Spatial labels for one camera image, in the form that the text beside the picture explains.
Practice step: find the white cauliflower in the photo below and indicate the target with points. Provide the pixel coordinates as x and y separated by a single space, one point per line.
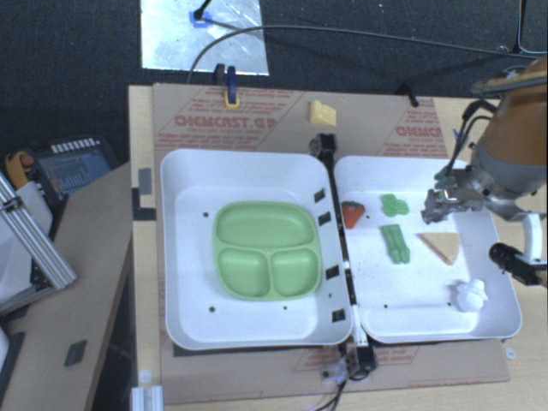
470 296

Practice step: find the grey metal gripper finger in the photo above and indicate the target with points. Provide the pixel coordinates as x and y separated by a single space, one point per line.
430 216
436 196

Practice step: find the green divided plate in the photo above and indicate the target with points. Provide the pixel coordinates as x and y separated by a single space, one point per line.
265 251

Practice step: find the white plastic tray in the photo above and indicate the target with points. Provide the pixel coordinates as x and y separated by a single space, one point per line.
192 272
419 298

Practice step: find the brown cardboard board red print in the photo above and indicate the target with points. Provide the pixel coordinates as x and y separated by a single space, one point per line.
274 122

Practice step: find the thin black and white rod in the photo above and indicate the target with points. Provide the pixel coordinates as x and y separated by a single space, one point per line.
341 234

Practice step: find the tan triangular sandwich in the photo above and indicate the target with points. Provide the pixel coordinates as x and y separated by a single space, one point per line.
443 244

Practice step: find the yellow cheese wedge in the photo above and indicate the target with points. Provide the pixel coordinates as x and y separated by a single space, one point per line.
322 114

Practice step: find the green broccoli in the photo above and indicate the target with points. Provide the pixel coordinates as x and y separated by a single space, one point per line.
394 206

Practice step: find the red strawberry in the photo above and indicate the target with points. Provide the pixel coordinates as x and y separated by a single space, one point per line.
352 214

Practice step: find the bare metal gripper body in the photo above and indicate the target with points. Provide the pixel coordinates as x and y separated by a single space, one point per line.
467 191

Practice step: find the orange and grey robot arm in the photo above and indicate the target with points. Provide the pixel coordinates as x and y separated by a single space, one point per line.
509 139

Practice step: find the black cylinder on white bracket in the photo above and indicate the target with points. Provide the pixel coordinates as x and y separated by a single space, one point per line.
511 263

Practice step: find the green asparagus bundle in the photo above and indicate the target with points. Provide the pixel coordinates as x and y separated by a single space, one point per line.
396 244

